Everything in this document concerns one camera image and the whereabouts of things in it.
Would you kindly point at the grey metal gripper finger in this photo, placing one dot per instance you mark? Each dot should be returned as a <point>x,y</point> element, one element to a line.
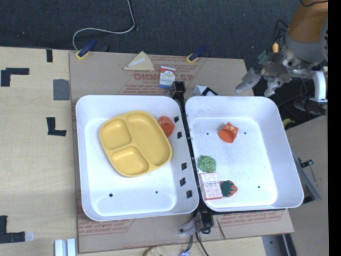
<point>274,85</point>
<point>247,81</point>

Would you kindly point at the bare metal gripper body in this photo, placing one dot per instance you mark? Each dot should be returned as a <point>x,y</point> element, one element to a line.
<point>290,67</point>

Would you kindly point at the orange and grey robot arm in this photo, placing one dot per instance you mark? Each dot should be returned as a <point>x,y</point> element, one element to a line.
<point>309,17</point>

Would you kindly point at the yellow banana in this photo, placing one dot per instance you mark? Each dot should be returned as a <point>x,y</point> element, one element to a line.
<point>288,123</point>

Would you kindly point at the white and black packet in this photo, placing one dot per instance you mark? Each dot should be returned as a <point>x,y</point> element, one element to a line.
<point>202,90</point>

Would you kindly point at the orange starred fries carton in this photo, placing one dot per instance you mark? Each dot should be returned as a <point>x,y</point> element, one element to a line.
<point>227,133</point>

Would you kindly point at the thin black rod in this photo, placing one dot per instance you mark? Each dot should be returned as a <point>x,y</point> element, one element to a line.
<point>187,127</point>

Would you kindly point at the red white blue carton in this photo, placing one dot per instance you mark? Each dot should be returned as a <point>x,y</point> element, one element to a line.
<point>167,77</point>

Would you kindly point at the white plastic tray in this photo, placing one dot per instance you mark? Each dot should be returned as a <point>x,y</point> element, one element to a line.
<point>138,193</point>
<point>250,169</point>

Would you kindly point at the orange cup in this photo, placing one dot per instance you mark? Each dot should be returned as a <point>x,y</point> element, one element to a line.
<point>167,125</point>

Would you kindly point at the green grapes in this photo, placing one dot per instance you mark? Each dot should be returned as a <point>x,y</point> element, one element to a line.
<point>206,164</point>

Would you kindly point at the beige triangular sandwich slice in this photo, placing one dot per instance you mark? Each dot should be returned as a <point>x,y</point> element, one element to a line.
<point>139,63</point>

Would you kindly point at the red strawberry with green top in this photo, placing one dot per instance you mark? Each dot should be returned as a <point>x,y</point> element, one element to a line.
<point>228,188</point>

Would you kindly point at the pink and white carton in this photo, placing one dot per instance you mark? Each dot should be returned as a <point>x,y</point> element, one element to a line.
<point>210,187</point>

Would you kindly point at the yellow divided plate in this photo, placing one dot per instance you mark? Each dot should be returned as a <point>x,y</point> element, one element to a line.
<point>138,143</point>

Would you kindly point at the brown cardboard board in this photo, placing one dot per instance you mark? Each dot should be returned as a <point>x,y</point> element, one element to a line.
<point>112,76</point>

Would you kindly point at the black cylinder on white bracket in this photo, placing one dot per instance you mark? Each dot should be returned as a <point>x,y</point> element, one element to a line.
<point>319,85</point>

